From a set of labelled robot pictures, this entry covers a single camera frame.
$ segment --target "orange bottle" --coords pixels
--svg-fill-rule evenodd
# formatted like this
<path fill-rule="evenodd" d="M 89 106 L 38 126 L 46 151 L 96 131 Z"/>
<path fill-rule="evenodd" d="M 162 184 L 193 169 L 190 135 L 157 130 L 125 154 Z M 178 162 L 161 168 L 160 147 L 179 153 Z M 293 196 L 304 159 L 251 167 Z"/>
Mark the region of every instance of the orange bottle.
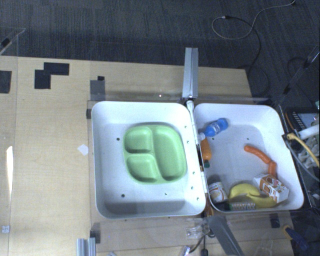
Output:
<path fill-rule="evenodd" d="M 201 146 L 201 153 L 202 153 L 204 167 L 209 168 L 210 167 L 209 161 L 212 158 L 212 153 L 211 153 L 208 139 L 205 138 L 205 139 L 201 140 L 200 146 Z"/>

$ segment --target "yellow cable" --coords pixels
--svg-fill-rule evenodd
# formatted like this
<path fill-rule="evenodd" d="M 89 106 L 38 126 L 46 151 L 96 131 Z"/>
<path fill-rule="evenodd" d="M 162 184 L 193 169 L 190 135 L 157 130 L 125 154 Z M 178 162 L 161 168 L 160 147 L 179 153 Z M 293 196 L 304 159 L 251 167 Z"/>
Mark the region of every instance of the yellow cable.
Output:
<path fill-rule="evenodd" d="M 289 133 L 286 135 L 286 138 L 288 140 L 296 140 L 297 142 L 299 142 L 301 144 L 301 146 L 303 146 L 305 148 L 305 150 L 309 153 L 309 155 L 312 157 L 312 159 L 314 160 L 315 164 L 318 166 L 319 168 L 319 160 L 317 159 L 317 157 L 315 156 L 314 153 L 312 153 L 312 151 L 310 150 L 310 148 L 302 141 L 302 139 L 298 138 L 294 133 Z"/>

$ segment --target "green divided plate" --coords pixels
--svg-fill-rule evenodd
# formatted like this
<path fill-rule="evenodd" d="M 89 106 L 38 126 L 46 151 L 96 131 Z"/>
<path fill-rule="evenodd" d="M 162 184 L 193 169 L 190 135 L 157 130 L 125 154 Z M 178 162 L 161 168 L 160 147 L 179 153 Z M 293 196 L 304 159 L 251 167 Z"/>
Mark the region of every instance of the green divided plate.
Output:
<path fill-rule="evenodd" d="M 123 152 L 126 168 L 138 182 L 174 182 L 187 171 L 181 138 L 170 126 L 152 124 L 128 129 Z"/>

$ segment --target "wooden table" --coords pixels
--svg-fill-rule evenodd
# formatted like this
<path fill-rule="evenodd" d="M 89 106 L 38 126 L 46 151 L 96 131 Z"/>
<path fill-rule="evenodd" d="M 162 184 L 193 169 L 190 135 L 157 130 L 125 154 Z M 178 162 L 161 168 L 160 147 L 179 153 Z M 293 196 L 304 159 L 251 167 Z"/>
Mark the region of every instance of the wooden table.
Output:
<path fill-rule="evenodd" d="M 51 89 L 35 89 L 35 70 L 43 70 L 44 62 L 68 63 L 69 75 L 52 75 Z M 75 255 L 77 239 L 87 239 L 92 227 L 89 157 L 78 150 L 81 145 L 89 146 L 86 110 L 90 99 L 90 80 L 104 76 L 105 87 L 110 92 L 176 93 L 182 90 L 184 68 L 1 56 L 0 70 L 13 71 L 13 82 L 17 77 L 17 91 L 13 88 L 9 94 L 0 94 L 0 120 L 11 118 L 11 123 L 15 123 L 15 130 L 7 127 L 5 131 L 14 137 L 14 172 L 10 219 L 3 220 L 0 214 L 1 225 L 10 224 L 10 233 L 0 234 L 0 255 Z M 251 97 L 246 73 L 240 69 L 200 67 L 199 88 L 205 94 Z M 10 116 L 5 106 L 12 101 L 16 101 L 16 109 L 11 109 Z M 3 154 L 8 145 L 3 143 L 2 134 L 0 141 Z M 1 170 L 1 179 L 6 179 L 5 173 Z M 1 200 L 0 203 L 3 216 L 8 216 L 8 209 Z M 248 217 L 243 218 L 239 221 L 239 218 L 231 217 L 229 224 L 246 254 L 253 255 L 265 236 L 273 239 L 273 252 L 293 255 L 291 243 L 279 228 L 270 228 L 268 219 L 254 217 L 251 224 L 246 222 L 244 225 Z M 288 214 L 283 214 L 280 221 L 284 225 L 291 220 Z M 181 237 L 177 237 L 174 243 L 156 248 L 166 241 L 161 241 L 166 233 L 160 233 L 155 236 L 158 240 L 150 245 L 152 248 L 138 249 L 144 244 L 142 234 L 148 228 L 148 220 L 137 223 L 118 227 L 110 225 L 112 230 L 108 244 L 112 247 L 97 245 L 98 249 L 100 246 L 97 255 L 105 256 L 108 251 L 116 250 L 117 256 L 177 256 L 186 242 L 191 245 L 197 242 L 186 241 L 185 234 L 180 232 Z M 216 238 L 207 242 L 209 251 L 214 255 L 225 255 Z"/>

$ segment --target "blue tool handle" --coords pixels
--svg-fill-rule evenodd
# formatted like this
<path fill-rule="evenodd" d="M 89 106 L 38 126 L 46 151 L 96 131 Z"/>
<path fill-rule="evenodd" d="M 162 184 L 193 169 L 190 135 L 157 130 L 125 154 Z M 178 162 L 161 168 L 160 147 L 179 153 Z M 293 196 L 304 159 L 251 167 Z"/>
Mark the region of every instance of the blue tool handle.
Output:
<path fill-rule="evenodd" d="M 285 231 L 300 246 L 301 250 L 306 251 L 309 248 L 306 240 L 299 233 L 288 227 Z"/>

